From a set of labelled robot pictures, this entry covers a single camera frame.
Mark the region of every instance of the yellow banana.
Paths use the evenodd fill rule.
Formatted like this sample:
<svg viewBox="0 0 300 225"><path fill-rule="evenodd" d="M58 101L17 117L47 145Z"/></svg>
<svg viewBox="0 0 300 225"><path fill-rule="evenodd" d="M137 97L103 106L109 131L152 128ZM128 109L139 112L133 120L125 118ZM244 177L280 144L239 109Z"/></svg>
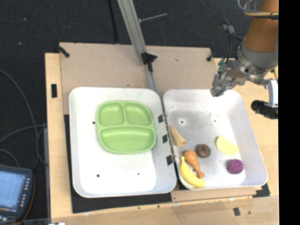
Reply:
<svg viewBox="0 0 300 225"><path fill-rule="evenodd" d="M196 188L204 187L205 182L192 173L184 159L184 156L181 157L180 173L185 181L187 181L190 185Z"/></svg>

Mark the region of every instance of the black bracket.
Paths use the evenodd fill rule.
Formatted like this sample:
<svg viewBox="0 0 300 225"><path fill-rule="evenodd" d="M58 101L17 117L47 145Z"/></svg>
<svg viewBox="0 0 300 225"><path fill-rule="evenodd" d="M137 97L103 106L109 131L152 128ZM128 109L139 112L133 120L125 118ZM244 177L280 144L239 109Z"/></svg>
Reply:
<svg viewBox="0 0 300 225"><path fill-rule="evenodd" d="M153 67L152 67L152 62L154 62L154 60L156 59L156 58L158 58L157 56L155 56L155 55L152 55L152 54L149 54L149 53L147 53L147 52L143 52L142 54L141 54L141 56L142 56L142 61L143 61L143 63L146 65L148 65L148 70L150 71L150 72L153 72Z"/></svg>

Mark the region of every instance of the purple toy food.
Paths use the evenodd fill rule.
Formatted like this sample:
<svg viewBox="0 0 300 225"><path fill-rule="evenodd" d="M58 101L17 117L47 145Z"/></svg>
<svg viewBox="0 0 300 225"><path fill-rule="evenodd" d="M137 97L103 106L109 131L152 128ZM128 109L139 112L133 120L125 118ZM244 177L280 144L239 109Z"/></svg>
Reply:
<svg viewBox="0 0 300 225"><path fill-rule="evenodd" d="M242 161L238 159L232 159L229 161L227 168L230 173L238 174L244 170L244 165Z"/></svg>

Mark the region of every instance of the electronic device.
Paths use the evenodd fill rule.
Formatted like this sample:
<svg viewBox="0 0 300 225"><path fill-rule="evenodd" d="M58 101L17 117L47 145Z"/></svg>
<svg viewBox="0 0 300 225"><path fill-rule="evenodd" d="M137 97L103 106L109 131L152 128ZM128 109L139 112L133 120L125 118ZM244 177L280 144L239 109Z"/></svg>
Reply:
<svg viewBox="0 0 300 225"><path fill-rule="evenodd" d="M0 165L0 225L19 224L25 220L34 190L31 169Z"/></svg>

